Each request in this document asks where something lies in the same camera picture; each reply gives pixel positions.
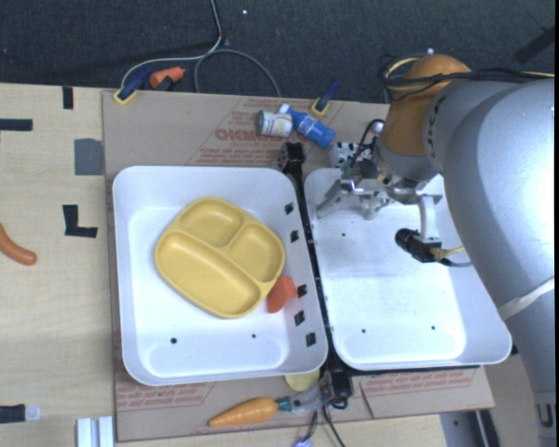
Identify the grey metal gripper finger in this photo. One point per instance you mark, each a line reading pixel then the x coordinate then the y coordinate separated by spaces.
pixel 334 199
pixel 373 207

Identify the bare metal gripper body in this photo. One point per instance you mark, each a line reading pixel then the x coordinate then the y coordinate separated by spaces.
pixel 400 193

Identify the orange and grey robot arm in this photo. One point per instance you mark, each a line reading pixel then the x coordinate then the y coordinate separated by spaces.
pixel 494 166

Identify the white carton black spots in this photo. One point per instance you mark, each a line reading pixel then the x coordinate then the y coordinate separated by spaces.
pixel 347 153

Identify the blue bottle white cap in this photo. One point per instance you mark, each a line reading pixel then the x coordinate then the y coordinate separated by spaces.
pixel 312 128

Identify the white small can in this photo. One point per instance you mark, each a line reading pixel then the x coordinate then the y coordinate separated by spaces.
pixel 275 124

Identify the white plastic tray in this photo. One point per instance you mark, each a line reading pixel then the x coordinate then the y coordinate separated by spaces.
pixel 391 305
pixel 205 347

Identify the orange toy pizza slice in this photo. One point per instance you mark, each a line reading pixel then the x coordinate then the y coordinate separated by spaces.
pixel 279 295

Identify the yellow divided plate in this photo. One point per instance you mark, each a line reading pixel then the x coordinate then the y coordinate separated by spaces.
pixel 205 263

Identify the brown cardboard board red print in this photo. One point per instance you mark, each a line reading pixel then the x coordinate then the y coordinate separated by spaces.
pixel 167 133

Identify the yellow round biscuit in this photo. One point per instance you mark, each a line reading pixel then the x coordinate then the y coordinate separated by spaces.
pixel 302 380

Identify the clear plastic bottle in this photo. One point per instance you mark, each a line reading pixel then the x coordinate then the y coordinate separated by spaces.
pixel 307 403

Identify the orange toy carrot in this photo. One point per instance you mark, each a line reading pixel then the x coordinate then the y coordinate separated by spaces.
pixel 247 412

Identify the orange toy sausage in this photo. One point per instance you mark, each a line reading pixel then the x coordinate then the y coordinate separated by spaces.
pixel 9 246

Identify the black cylinder on white bracket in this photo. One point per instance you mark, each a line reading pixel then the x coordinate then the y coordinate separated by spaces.
pixel 417 242

